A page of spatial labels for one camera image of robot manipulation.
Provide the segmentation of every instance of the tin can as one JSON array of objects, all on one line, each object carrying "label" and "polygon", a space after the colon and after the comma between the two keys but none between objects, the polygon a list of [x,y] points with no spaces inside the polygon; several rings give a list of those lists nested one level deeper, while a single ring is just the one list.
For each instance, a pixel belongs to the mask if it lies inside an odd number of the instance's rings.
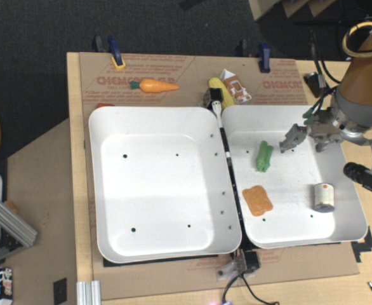
[{"label": "tin can", "polygon": [[314,186],[314,210],[317,212],[334,211],[334,187],[328,183]]}]

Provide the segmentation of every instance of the cardboard sheet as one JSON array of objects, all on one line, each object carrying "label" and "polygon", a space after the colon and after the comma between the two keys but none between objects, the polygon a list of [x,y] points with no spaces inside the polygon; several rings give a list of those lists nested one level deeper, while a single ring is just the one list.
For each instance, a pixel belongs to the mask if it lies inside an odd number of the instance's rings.
[{"label": "cardboard sheet", "polygon": [[[195,106],[203,100],[208,81],[223,69],[237,74],[257,105],[305,105],[302,80],[294,60],[271,59],[268,74],[261,73],[257,58],[123,55],[127,67],[115,70],[108,53],[80,53],[83,119],[88,173],[93,276],[100,280],[102,297],[118,299],[223,288],[216,268],[229,255],[179,261],[104,267],[96,242],[93,172],[88,119],[97,103],[138,106]],[[131,80],[160,79],[180,86],[177,91],[144,93],[130,90]],[[250,283],[274,283],[358,273],[350,243],[258,250],[261,269]]]}]

